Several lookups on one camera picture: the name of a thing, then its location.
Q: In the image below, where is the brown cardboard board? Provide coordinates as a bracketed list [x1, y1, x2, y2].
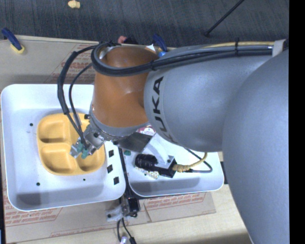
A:
[0, 34, 217, 244]

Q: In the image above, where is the yellow divided plate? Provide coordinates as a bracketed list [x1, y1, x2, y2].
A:
[36, 112, 106, 176]

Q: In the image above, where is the red and white can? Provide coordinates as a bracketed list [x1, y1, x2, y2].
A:
[138, 126, 156, 137]

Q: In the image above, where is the black cylinder on white bracket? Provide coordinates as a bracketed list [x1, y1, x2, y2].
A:
[134, 133, 178, 179]

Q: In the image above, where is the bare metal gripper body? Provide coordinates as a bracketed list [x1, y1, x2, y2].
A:
[70, 124, 105, 159]

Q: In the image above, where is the pale yellow patterned biscuit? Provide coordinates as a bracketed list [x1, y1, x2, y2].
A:
[141, 167, 160, 180]

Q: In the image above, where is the white plastic tray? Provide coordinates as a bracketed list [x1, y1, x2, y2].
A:
[121, 134, 225, 198]
[0, 83, 127, 212]

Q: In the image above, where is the black block with wires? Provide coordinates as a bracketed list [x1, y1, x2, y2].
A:
[120, 196, 141, 217]

